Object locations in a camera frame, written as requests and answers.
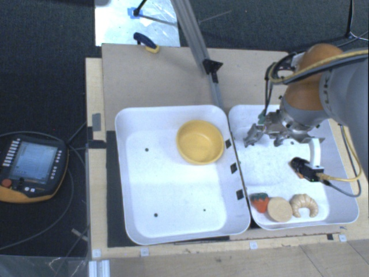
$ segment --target yellow cable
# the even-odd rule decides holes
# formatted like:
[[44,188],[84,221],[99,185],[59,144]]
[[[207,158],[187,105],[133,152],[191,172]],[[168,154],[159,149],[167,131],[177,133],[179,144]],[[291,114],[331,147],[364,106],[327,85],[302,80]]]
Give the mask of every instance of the yellow cable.
[[327,175],[325,173],[318,173],[317,176],[320,179],[324,179],[326,181],[355,182],[355,181],[357,181],[359,179],[359,177],[362,174],[362,167],[360,166],[359,159],[357,158],[357,156],[355,154],[355,151],[353,150],[352,145],[351,145],[350,141],[348,140],[348,136],[346,134],[345,128],[344,127],[342,127],[342,128],[343,128],[343,131],[344,131],[344,135],[345,135],[345,138],[346,138],[348,147],[349,147],[349,149],[351,151],[351,154],[355,158],[356,163],[359,165],[359,173],[357,174],[357,176],[355,178],[336,178],[336,177],[331,177],[330,175]]
[[351,51],[349,53],[342,53],[342,54],[339,54],[339,55],[335,55],[335,56],[330,57],[330,58],[322,59],[321,61],[316,62],[316,63],[310,65],[309,67],[306,67],[305,69],[302,69],[301,71],[298,71],[298,72],[296,72],[292,75],[285,76],[284,78],[280,78],[280,79],[273,78],[273,76],[272,76],[273,68],[271,68],[270,71],[269,71],[268,78],[274,84],[282,83],[282,82],[285,82],[285,81],[289,80],[292,77],[298,76],[298,75],[300,75],[302,73],[305,73],[305,72],[307,72],[311,69],[323,66],[323,65],[325,65],[325,64],[327,64],[331,61],[336,61],[338,59],[350,58],[350,57],[354,57],[356,55],[364,55],[364,54],[368,54],[368,50]]

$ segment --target black floor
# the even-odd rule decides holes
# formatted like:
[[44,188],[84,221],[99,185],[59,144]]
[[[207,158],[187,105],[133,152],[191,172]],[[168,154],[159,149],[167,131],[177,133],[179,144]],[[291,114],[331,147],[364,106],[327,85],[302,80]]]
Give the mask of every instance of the black floor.
[[[356,0],[353,31],[368,29],[368,1]],[[340,44],[350,0],[191,0],[202,21],[208,47],[304,50],[314,43]],[[68,140],[86,121],[84,59],[99,57],[95,47],[93,0],[0,0],[0,134],[31,130]],[[344,48],[365,47],[356,41]],[[73,140],[86,143],[85,128]],[[0,203],[0,254],[64,256],[86,228],[84,167],[72,153],[71,208],[50,231],[12,248],[45,229],[64,211],[71,196],[67,177],[44,203]],[[80,241],[71,256],[83,256]]]

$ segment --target black bracket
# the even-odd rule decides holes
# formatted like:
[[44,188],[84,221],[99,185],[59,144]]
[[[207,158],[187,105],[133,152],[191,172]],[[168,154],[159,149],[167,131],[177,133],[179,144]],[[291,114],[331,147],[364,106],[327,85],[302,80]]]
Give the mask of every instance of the black bracket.
[[206,74],[211,74],[212,75],[212,79],[214,83],[219,83],[218,81],[218,76],[217,76],[217,71],[220,69],[220,67],[223,66],[222,62],[216,62],[213,61],[211,59],[207,59],[205,58],[202,61],[202,65],[205,68]]

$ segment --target black hole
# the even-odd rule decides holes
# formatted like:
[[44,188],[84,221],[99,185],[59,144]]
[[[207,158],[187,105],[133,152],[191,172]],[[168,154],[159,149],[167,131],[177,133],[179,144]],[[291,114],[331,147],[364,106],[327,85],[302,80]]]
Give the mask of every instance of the black hole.
[[231,165],[231,172],[232,173],[235,173],[237,171],[237,163],[233,163],[232,165]]
[[238,190],[238,191],[236,192],[236,195],[237,195],[237,199],[238,199],[238,200],[240,200],[240,199],[244,198],[243,190],[242,190],[242,189],[241,189],[241,190]]
[[231,146],[231,141],[230,140],[226,140],[225,141],[225,147],[228,149]]

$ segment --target black connector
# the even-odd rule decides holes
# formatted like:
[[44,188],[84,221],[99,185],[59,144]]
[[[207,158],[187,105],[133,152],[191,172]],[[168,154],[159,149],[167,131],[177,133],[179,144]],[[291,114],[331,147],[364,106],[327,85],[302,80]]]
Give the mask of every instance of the black connector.
[[319,182],[318,173],[322,173],[324,169],[312,169],[309,161],[295,157],[291,160],[291,167],[297,174],[301,175],[310,182]]

